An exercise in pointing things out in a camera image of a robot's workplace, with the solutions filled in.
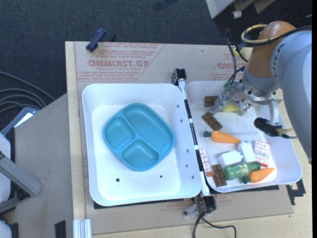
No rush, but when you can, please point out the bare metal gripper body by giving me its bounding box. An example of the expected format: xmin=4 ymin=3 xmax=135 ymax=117
xmin=221 ymin=81 xmax=277 ymax=106

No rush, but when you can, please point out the brown chocolate bar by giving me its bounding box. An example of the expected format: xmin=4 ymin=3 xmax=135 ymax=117
xmin=204 ymin=96 xmax=218 ymax=108
xmin=201 ymin=112 xmax=223 ymax=131
xmin=211 ymin=164 xmax=228 ymax=187

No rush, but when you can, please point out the pale yellow toy food piece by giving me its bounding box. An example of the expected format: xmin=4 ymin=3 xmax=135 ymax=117
xmin=222 ymin=101 xmax=240 ymax=113

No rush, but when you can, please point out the white plastic tray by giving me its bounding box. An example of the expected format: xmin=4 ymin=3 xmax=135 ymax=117
xmin=185 ymin=80 xmax=303 ymax=194
xmin=81 ymin=83 xmax=204 ymax=207

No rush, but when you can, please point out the orange carrot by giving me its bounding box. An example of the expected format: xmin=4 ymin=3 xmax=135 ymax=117
xmin=241 ymin=167 xmax=276 ymax=184
xmin=203 ymin=130 xmax=242 ymax=144

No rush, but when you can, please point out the thin black and white rod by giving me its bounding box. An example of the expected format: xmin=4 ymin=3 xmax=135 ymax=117
xmin=178 ymin=79 xmax=211 ymax=196

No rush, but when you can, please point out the white plastic bottle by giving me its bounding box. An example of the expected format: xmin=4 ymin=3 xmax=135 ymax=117
xmin=217 ymin=150 xmax=244 ymax=167
xmin=237 ymin=140 xmax=257 ymax=164

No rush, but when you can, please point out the red and white carton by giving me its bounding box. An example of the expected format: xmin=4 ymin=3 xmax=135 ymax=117
xmin=199 ymin=147 xmax=215 ymax=178
xmin=252 ymin=139 xmax=271 ymax=168

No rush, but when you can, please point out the green plastic bottle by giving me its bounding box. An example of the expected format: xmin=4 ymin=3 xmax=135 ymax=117
xmin=222 ymin=162 xmax=262 ymax=181

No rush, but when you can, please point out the brown cardboard board red print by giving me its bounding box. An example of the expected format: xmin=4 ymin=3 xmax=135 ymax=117
xmin=74 ymin=41 xmax=302 ymax=235

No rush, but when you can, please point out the blue divided plate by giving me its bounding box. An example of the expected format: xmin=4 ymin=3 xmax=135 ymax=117
xmin=102 ymin=103 xmax=177 ymax=172

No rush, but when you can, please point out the black cylinder on white bracket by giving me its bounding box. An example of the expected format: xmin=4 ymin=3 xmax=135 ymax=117
xmin=254 ymin=99 xmax=284 ymax=137

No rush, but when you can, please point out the black block with thin wires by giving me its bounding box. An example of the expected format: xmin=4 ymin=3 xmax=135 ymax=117
xmin=167 ymin=68 xmax=187 ymax=86
xmin=182 ymin=195 xmax=218 ymax=219

